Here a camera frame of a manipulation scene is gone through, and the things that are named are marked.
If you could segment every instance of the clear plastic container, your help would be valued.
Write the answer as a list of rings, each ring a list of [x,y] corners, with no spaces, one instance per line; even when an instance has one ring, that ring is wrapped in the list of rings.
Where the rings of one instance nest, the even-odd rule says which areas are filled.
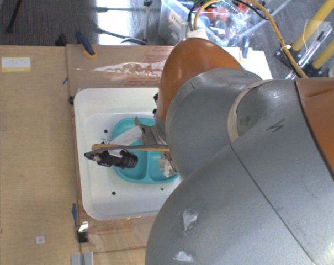
[[[282,10],[291,0],[264,0],[265,7],[271,9],[272,16],[276,15],[280,10]],[[160,23],[158,28],[159,35],[168,43],[168,45],[175,45],[180,39],[185,36],[184,31],[187,26],[189,9],[184,7],[177,0],[161,0],[161,15]],[[220,38],[219,34],[213,32],[209,27],[207,27],[202,19],[198,21],[198,26],[205,28],[209,40],[220,46],[229,46],[230,38]],[[242,29],[238,29],[236,37],[241,40],[244,35],[248,35],[259,27],[261,27],[266,20],[260,19],[258,23],[250,24],[244,26]]]

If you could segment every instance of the floor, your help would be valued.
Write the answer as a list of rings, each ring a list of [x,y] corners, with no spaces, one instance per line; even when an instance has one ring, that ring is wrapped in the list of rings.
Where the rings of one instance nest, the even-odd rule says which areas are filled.
[[[60,34],[69,43],[76,43],[75,32],[81,31],[92,44],[118,45],[125,38],[143,39],[150,45],[167,45],[158,34],[161,0],[153,0],[146,36],[144,0],[23,0],[13,24],[7,33],[17,0],[3,0],[0,8],[1,45],[54,46]],[[290,44],[301,33],[305,23],[320,9],[325,0],[291,0],[275,16],[284,40]],[[334,37],[334,9],[326,17],[333,31],[322,48]],[[138,45],[123,42],[123,45]],[[273,78],[284,78],[290,72],[285,64],[274,57],[279,42],[269,23],[250,36],[250,47],[265,52]],[[334,56],[323,66],[324,74]]]

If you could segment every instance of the plastic storage bin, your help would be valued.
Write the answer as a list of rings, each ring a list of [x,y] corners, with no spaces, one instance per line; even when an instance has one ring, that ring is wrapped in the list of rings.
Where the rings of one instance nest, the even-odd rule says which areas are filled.
[[[272,9],[272,16],[276,15],[282,10],[291,0],[264,0],[266,7]],[[161,0],[161,15],[158,27],[158,34],[168,43],[168,45],[175,45],[180,39],[185,36],[187,28],[187,20],[189,9],[182,6],[177,0]],[[263,25],[266,20],[261,20],[259,23],[244,29],[238,36],[239,40],[245,35],[248,35]],[[220,46],[228,46],[229,40],[221,40],[209,28],[207,28],[201,20],[198,25],[205,28],[209,40]]]

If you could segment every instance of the teal divided plate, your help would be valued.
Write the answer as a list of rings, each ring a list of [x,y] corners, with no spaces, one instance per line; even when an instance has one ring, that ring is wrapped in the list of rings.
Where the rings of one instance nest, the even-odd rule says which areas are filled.
[[[144,125],[153,126],[155,120],[149,118],[139,118],[139,122]],[[135,118],[126,118],[117,123],[114,128],[113,137],[116,138],[118,135],[135,126]],[[131,145],[142,145],[141,140],[137,140]],[[163,169],[158,166],[158,159],[161,157],[159,151],[138,151],[131,150],[138,157],[139,161],[135,168],[132,169],[121,169],[114,166],[115,171],[118,175],[126,181],[134,183],[168,183],[178,177],[178,174],[174,176],[165,177],[163,175]]]

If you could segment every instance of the small white square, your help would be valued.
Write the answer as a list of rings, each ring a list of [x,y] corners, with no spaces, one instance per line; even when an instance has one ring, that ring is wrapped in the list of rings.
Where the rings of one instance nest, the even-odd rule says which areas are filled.
[[[42,236],[36,236],[36,244],[37,245],[42,245],[45,243],[45,236],[42,235]]]

